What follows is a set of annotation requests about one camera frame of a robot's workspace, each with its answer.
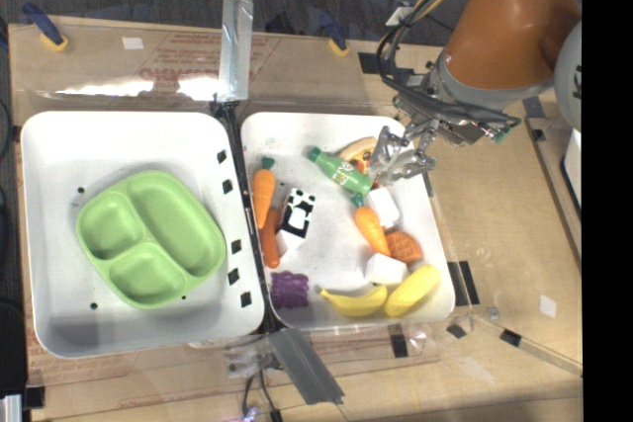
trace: bottle label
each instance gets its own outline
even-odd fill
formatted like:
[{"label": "bottle label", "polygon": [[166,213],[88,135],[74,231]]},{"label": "bottle label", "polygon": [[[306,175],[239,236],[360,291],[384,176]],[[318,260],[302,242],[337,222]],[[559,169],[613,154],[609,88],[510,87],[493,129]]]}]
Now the bottle label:
[{"label": "bottle label", "polygon": [[332,175],[332,180],[339,185],[345,185],[354,170],[354,166],[349,162],[341,162],[336,172]]}]

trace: white tray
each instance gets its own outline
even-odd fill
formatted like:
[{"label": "white tray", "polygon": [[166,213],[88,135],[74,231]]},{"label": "white tray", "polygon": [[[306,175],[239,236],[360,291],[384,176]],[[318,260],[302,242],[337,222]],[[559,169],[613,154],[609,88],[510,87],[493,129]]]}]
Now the white tray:
[{"label": "white tray", "polygon": [[[127,352],[238,337],[258,327],[263,295],[218,121],[199,113],[46,112],[25,123],[22,156],[35,330],[52,354]],[[227,249],[215,274],[157,309],[137,309],[115,295],[75,232],[84,203],[145,169],[179,178],[219,224]],[[232,190],[225,193],[226,186]]]},{"label": "white tray", "polygon": [[[274,205],[281,206],[291,188],[316,196],[315,208],[305,242],[281,257],[275,272],[290,271],[309,278],[309,305],[280,308],[278,317],[291,327],[325,329],[376,323],[428,322],[449,315],[455,306],[455,291],[446,264],[435,217],[421,175],[401,179],[389,187],[402,216],[399,229],[411,234],[424,252],[423,262],[437,267],[442,281],[432,296],[403,317],[393,319],[382,310],[358,319],[340,315],[318,295],[321,288],[362,294],[370,287],[365,265],[371,256],[366,242],[353,221],[350,194],[329,181],[308,159],[313,147],[336,152],[362,137],[378,136],[383,126],[402,134],[404,127],[395,120],[370,116],[257,113],[241,128],[244,159],[249,179],[260,167],[262,156],[276,160]],[[418,264],[411,264],[414,269]],[[267,283],[272,270],[266,268]]]}]

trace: bottle cap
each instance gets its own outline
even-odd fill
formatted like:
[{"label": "bottle cap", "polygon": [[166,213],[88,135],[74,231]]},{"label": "bottle cap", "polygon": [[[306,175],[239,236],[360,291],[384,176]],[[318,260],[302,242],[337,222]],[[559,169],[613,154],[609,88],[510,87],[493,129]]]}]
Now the bottle cap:
[{"label": "bottle cap", "polygon": [[311,159],[312,162],[314,162],[315,160],[318,159],[318,156],[320,155],[320,150],[318,148],[314,148],[311,152],[310,155],[308,155],[308,158]]}]

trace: green bottle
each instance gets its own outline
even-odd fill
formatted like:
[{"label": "green bottle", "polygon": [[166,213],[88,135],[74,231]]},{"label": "green bottle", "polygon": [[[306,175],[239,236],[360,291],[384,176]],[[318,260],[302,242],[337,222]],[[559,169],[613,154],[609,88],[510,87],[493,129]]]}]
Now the green bottle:
[{"label": "green bottle", "polygon": [[313,149],[308,158],[320,167],[330,180],[352,194],[365,197],[372,189],[372,180],[342,158],[326,155],[318,148]]}]

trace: yellow clamp tip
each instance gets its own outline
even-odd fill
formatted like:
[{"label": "yellow clamp tip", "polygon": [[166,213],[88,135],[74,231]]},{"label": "yellow clamp tip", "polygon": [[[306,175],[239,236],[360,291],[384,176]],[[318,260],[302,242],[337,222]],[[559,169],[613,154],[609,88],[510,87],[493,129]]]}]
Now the yellow clamp tip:
[{"label": "yellow clamp tip", "polygon": [[61,36],[62,42],[61,44],[55,44],[52,40],[47,38],[44,34],[40,34],[40,41],[42,41],[46,46],[55,51],[64,51],[68,46],[68,38],[65,35]]},{"label": "yellow clamp tip", "polygon": [[341,49],[340,47],[338,47],[338,44],[336,42],[334,42],[334,39],[330,39],[327,42],[327,45],[338,56],[345,56],[347,53],[349,53],[349,46],[346,49]]}]

